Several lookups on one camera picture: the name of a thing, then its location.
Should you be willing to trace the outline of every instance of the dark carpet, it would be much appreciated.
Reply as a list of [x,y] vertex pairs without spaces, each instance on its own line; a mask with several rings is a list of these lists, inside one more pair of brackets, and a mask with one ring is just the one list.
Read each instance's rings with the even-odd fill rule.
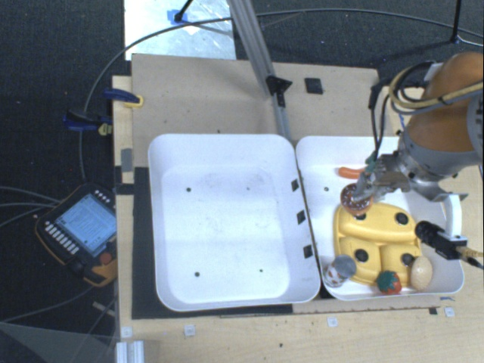
[[[484,0],[464,0],[460,27],[482,34]],[[257,12],[301,8],[360,8],[425,17],[452,25],[455,0],[253,0]],[[62,199],[81,182],[78,134],[63,127],[67,109],[82,109],[95,78],[123,47],[123,0],[0,0],[0,185]],[[416,20],[357,12],[301,14],[261,19],[272,60],[378,69],[392,76],[412,64],[445,60],[460,51],[481,51],[453,44],[451,29]],[[461,32],[465,39],[482,38]],[[237,40],[237,57],[245,58]],[[113,74],[129,73],[119,60]],[[109,103],[95,92],[91,111],[109,114]],[[113,186],[110,138],[85,133],[85,170],[89,180]],[[0,191],[0,204],[39,201]],[[0,224],[28,211],[0,208]],[[60,303],[88,288],[62,268],[35,238],[33,214],[0,228],[0,320]],[[95,289],[71,304],[16,324],[87,332],[107,304],[113,286]],[[113,332],[104,318],[95,334]]]

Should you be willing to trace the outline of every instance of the metal can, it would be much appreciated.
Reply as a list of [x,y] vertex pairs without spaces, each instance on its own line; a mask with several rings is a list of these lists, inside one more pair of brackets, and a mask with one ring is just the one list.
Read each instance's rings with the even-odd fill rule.
[[350,256],[342,254],[336,257],[331,264],[323,268],[324,285],[327,287],[340,287],[356,273],[356,263]]

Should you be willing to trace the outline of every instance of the black clamp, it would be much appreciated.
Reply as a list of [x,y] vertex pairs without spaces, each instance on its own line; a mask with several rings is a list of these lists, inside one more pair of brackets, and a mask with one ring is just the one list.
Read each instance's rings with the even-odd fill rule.
[[278,78],[276,76],[268,76],[265,79],[265,83],[267,83],[267,88],[269,89],[271,95],[276,94],[278,96],[278,105],[280,107],[286,107],[284,93],[293,83],[291,81],[287,81],[286,79]]

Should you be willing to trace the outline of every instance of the yellow muffin tray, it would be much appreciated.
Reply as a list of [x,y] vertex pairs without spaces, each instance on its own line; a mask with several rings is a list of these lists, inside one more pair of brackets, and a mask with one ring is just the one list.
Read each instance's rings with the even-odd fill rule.
[[399,275],[403,287],[410,281],[410,263],[421,255],[415,221],[405,210],[375,203],[362,217],[339,207],[334,216],[334,249],[354,259],[355,282],[376,285],[382,271]]

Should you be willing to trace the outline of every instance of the metal pole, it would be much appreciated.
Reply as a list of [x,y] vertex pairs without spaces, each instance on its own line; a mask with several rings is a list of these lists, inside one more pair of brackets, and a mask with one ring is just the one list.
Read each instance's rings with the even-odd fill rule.
[[[265,80],[268,76],[275,76],[275,72],[252,2],[251,0],[227,0],[227,3],[230,6],[232,19],[240,34],[257,81],[264,93],[270,96]],[[286,110],[278,105],[277,94],[272,95],[272,104],[278,133],[290,140]]]
[[454,15],[454,29],[452,30],[451,42],[459,43],[459,19],[461,17],[461,6],[462,0],[457,0],[455,5],[455,15]]
[[190,7],[190,4],[192,3],[193,0],[187,0],[183,8],[175,15],[175,22],[180,23],[183,18],[183,14],[186,12],[188,7]]

